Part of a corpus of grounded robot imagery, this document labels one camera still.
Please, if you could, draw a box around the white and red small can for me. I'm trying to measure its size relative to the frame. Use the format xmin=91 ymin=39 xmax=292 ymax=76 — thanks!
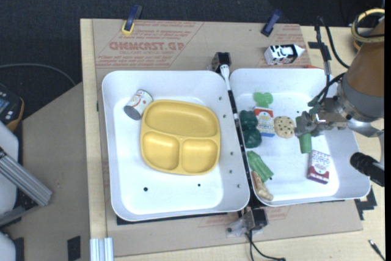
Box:
xmin=123 ymin=89 xmax=154 ymax=121

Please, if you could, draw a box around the red and white packet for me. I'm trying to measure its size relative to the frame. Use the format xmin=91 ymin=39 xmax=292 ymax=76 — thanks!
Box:
xmin=306 ymin=149 xmax=332 ymax=185

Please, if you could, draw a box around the white plastic tray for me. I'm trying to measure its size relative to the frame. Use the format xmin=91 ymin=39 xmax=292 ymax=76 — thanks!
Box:
xmin=228 ymin=67 xmax=371 ymax=207
xmin=101 ymin=70 xmax=251 ymax=222

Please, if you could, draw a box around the tan toy food piece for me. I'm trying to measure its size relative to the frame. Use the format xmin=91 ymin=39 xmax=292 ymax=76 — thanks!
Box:
xmin=251 ymin=171 xmax=274 ymax=202

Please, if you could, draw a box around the yellow divided plate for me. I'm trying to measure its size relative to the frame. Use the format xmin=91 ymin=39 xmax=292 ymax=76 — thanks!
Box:
xmin=140 ymin=99 xmax=222 ymax=176

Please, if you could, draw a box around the black cylinder on white bracket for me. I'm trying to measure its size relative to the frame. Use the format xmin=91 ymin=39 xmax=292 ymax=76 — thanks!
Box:
xmin=346 ymin=117 xmax=385 ymax=188

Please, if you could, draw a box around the beige chip biscuit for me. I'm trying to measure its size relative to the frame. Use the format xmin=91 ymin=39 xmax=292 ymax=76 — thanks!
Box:
xmin=273 ymin=116 xmax=296 ymax=140

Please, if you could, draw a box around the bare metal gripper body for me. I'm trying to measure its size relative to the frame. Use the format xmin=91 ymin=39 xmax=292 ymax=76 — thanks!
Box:
xmin=309 ymin=97 xmax=349 ymax=133

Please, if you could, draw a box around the black block with thin wires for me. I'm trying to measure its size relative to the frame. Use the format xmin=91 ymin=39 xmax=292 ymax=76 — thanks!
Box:
xmin=226 ymin=207 xmax=269 ymax=238
xmin=210 ymin=51 xmax=232 ymax=72

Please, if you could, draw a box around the thin black and white rod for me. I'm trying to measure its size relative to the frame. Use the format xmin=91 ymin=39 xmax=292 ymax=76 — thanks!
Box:
xmin=219 ymin=64 xmax=255 ymax=212

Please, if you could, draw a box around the brown cardboard board red print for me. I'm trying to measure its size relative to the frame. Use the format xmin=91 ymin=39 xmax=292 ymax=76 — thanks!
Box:
xmin=91 ymin=18 xmax=365 ymax=257

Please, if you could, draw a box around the dark green toy broccoli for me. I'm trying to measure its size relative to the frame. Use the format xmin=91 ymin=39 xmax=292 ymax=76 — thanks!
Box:
xmin=239 ymin=109 xmax=263 ymax=149

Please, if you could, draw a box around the red white blue carton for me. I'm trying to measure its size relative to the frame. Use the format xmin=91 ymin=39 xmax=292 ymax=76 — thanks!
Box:
xmin=254 ymin=106 xmax=276 ymax=138

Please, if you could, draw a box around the green toy cylinder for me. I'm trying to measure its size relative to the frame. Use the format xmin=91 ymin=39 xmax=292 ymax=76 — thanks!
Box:
xmin=298 ymin=132 xmax=313 ymax=155

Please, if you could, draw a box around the light green toy vegetable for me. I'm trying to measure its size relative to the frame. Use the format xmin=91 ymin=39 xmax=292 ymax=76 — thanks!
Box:
xmin=252 ymin=91 xmax=274 ymax=109

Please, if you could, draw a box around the green toy asparagus bunch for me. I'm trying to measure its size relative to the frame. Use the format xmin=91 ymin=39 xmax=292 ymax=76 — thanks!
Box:
xmin=246 ymin=150 xmax=274 ymax=183

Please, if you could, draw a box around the black and white milk carton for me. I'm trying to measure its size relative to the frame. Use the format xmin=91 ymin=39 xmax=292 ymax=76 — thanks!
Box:
xmin=263 ymin=43 xmax=307 ymax=66

